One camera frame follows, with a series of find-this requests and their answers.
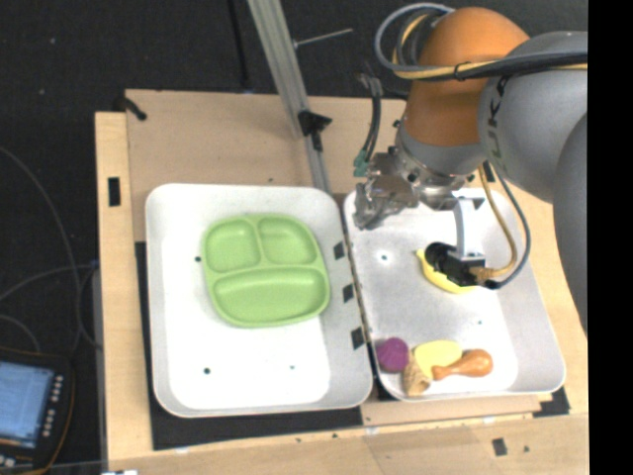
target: black clamp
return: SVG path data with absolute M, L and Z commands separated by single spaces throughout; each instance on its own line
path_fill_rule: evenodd
M 302 111 L 299 113 L 299 124 L 304 136 L 310 136 L 313 140 L 313 148 L 316 151 L 323 151 L 323 143 L 320 140 L 321 131 L 332 123 L 332 119 L 321 116 L 310 111 Z

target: wooden table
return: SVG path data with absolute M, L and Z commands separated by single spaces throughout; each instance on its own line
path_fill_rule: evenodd
M 147 114 L 97 113 L 99 243 L 111 469 L 150 473 L 586 473 L 588 347 L 558 257 L 552 208 L 515 189 L 533 233 L 531 263 L 561 352 L 570 411 L 533 417 L 551 395 L 361 406 L 363 425 L 153 450 L 136 277 L 144 199 L 169 182 L 311 186 L 305 147 L 275 95 L 129 90 Z M 351 163 L 371 103 L 311 98 L 332 190 L 357 182 Z M 404 102 L 387 100 L 376 150 L 392 143 Z M 120 199 L 112 196 L 120 193 Z

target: orange drumstick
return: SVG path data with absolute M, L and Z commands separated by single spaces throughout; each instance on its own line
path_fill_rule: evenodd
M 480 348 L 468 350 L 461 359 L 449 366 L 433 366 L 433 380 L 441 380 L 449 375 L 486 376 L 493 371 L 493 358 Z

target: white tray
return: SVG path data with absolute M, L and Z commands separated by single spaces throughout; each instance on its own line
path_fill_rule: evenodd
M 516 216 L 509 203 L 494 194 L 521 255 L 523 234 Z M 459 195 L 485 198 L 481 189 L 463 189 Z M 434 241 L 455 245 L 453 213 L 420 205 L 388 217 L 372 231 L 360 231 L 352 219 L 354 200 L 355 193 L 345 199 L 345 223 L 372 348 L 391 336 L 402 338 L 411 348 L 452 339 L 463 349 L 485 349 L 494 361 L 493 372 L 485 377 L 451 376 L 433 382 L 417 398 L 406 395 L 400 374 L 379 370 L 390 394 L 403 401 L 427 401 L 548 393 L 563 384 L 565 363 L 529 262 L 499 290 L 445 292 L 423 276 L 415 251 Z M 509 248 L 488 201 L 474 221 L 482 230 L 487 265 L 505 265 Z
M 238 215 L 278 213 L 310 227 L 329 274 L 331 299 L 317 317 L 284 327 L 243 329 L 215 311 L 201 254 L 205 229 Z M 314 188 L 167 184 L 146 201 L 153 387 L 179 417 L 352 408 L 373 383 L 340 212 Z

